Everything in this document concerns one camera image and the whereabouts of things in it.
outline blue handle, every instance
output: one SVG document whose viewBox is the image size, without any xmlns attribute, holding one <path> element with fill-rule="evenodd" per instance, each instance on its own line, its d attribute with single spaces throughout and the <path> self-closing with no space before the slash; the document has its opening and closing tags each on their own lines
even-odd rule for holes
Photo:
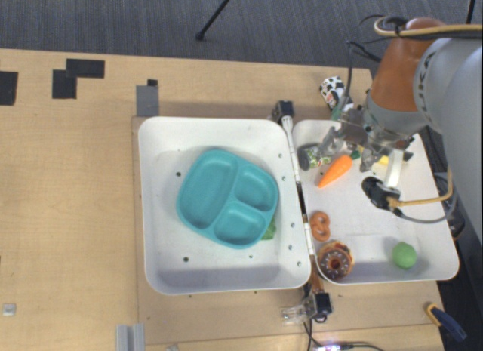
<svg viewBox="0 0 483 351">
<path fill-rule="evenodd" d="M 449 331 L 451 336 L 453 336 L 458 343 L 461 343 L 466 339 L 468 335 L 466 335 L 466 332 L 461 328 L 461 325 L 459 325 L 458 322 L 446 312 L 443 312 L 438 308 L 432 308 L 431 313 L 439 320 L 441 325 Z"/>
</svg>

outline yellow and blue tool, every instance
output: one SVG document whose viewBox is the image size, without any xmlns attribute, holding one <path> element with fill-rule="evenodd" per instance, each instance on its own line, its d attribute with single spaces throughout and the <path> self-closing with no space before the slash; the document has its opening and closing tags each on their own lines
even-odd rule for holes
<svg viewBox="0 0 483 351">
<path fill-rule="evenodd" d="M 441 311 L 436 304 L 432 303 L 426 308 L 426 314 L 431 319 L 431 321 L 438 327 L 443 327 L 451 334 L 451 336 L 458 342 L 461 343 L 466 339 L 466 332 L 461 328 L 451 316 L 446 312 Z"/>
</svg>

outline yellow cable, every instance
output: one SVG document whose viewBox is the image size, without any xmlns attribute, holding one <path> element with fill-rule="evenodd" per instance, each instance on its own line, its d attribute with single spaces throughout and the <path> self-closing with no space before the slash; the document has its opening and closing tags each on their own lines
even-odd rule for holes
<svg viewBox="0 0 483 351">
<path fill-rule="evenodd" d="M 431 35 L 431 34 L 441 34 L 449 32 L 481 32 L 483 31 L 483 25 L 478 24 L 459 24 L 459 25 L 445 25 L 445 26 L 435 26 L 433 28 L 424 29 L 404 29 L 398 33 L 394 30 L 384 30 L 379 27 L 380 23 L 385 17 L 381 17 L 374 23 L 374 31 L 381 35 L 382 37 L 414 37 L 418 35 Z"/>
<path fill-rule="evenodd" d="M 451 169 L 448 167 L 448 191 L 446 194 L 436 198 L 430 199 L 417 199 L 415 201 L 399 201 L 393 197 L 387 197 L 390 208 L 400 208 L 401 206 L 414 206 L 414 205 L 424 205 L 433 202 L 443 202 L 449 199 L 453 195 L 453 176 L 451 174 Z"/>
</svg>

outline small white square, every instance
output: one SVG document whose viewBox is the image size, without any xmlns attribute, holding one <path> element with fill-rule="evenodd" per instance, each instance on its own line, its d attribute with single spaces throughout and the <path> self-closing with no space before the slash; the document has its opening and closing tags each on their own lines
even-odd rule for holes
<svg viewBox="0 0 483 351">
<path fill-rule="evenodd" d="M 16 304 L 4 304 L 3 305 L 3 316 L 15 316 L 15 312 L 17 311 Z"/>
</svg>

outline donut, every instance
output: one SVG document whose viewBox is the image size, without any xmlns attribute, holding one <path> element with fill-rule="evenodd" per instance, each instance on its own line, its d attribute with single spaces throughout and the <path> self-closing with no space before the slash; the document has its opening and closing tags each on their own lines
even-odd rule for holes
<svg viewBox="0 0 483 351">
<path fill-rule="evenodd" d="M 347 245 L 334 241 L 325 244 L 318 251 L 318 265 L 325 277 L 339 280 L 351 273 L 354 259 Z"/>
<path fill-rule="evenodd" d="M 331 220 L 326 213 L 322 211 L 316 211 L 310 217 L 310 229 L 312 230 L 313 237 L 320 242 L 325 242 L 331 237 L 331 230 L 329 225 Z"/>
</svg>

